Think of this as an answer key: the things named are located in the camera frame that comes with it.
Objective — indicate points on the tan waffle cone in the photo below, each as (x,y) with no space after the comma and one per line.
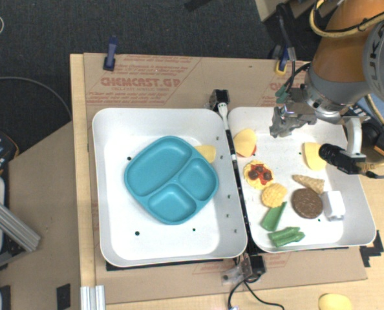
(310,182)

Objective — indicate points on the white plastic tray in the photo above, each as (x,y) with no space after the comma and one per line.
(308,237)
(121,224)

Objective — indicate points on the green toy beans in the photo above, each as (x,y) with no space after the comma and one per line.
(286,236)

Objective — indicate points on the white plastic block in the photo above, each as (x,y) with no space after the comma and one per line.
(333,205)

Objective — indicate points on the brown round biscuit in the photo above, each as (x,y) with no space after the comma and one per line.
(307,203)

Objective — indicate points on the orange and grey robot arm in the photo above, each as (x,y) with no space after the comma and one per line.
(344,53)

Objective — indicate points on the thin black and white rod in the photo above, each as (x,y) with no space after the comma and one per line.
(233,155)

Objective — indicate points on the yellow cheese slice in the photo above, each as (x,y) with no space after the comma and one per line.
(312,157)
(244,140)

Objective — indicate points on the yellow toy chip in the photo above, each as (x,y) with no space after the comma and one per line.
(208,152)

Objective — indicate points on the green toy pea pod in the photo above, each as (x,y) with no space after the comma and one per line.
(273,218)

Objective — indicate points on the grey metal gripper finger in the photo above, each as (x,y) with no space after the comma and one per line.
(288,128)
(273,128)

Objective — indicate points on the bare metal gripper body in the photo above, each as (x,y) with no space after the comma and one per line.
(303,110)

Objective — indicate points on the yellow oval toy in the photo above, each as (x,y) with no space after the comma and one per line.
(335,301)

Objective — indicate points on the yellow toy pizza slice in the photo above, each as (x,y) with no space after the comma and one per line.
(258,174)

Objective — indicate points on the blue divided plate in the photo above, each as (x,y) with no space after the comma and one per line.
(166,176)

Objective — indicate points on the black cylinder on white bracket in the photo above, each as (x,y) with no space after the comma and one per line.
(340,158)

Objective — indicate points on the brown cardboard board red print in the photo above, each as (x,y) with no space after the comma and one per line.
(185,76)

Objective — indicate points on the yellow toy corn piece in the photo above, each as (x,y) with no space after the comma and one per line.
(273,195)

